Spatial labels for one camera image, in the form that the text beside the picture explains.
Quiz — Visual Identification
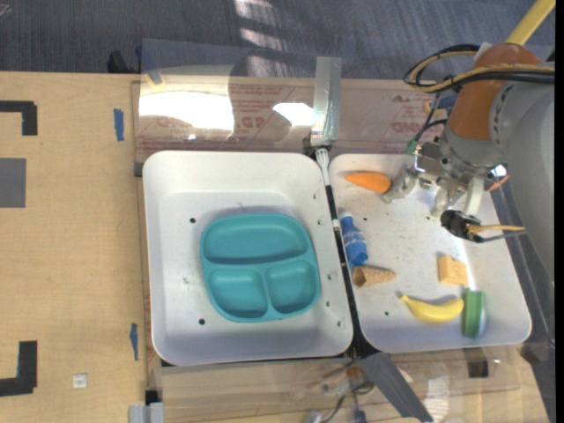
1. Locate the black cylinder on white bracket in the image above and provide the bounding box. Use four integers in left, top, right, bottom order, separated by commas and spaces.
440, 175, 486, 243

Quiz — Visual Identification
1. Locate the yellow banana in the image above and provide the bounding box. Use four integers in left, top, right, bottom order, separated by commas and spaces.
399, 293, 466, 324

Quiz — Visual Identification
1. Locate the blue bottle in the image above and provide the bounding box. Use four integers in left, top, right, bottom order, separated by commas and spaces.
338, 211, 370, 274

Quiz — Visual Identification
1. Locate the orange carrot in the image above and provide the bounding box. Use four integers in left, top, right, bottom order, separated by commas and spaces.
345, 171, 392, 195

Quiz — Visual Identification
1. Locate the blue divided plate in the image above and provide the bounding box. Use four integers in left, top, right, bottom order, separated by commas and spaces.
199, 211, 323, 324

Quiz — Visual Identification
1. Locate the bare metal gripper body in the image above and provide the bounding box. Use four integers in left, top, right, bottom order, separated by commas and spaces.
411, 140, 487, 194

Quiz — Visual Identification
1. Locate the yellow cheese wedge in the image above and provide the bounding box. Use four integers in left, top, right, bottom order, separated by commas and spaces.
436, 255, 470, 287

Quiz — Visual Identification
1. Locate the white plastic tray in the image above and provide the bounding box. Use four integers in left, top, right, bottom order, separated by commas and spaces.
328, 152, 533, 355
141, 150, 355, 367

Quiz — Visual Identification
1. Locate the green can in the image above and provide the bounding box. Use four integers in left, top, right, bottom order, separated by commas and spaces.
460, 288, 488, 339

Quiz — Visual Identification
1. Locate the tan ice cream cone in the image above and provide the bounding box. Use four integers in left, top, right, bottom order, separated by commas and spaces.
352, 264, 397, 288

